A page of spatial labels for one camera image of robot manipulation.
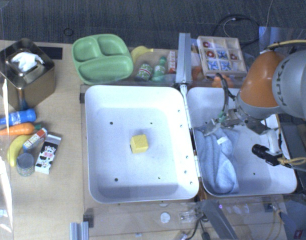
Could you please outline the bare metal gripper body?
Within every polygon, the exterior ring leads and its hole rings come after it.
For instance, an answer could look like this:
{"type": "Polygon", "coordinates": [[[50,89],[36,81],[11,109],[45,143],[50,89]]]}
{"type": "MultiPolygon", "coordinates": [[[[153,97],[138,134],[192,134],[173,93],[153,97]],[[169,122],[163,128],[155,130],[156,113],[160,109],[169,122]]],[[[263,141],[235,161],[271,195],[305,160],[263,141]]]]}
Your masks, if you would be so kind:
{"type": "Polygon", "coordinates": [[[258,135],[265,134],[267,131],[271,130],[269,127],[261,123],[261,120],[255,119],[237,108],[222,111],[218,115],[217,119],[219,119],[222,128],[240,125],[247,127],[258,135]]]}

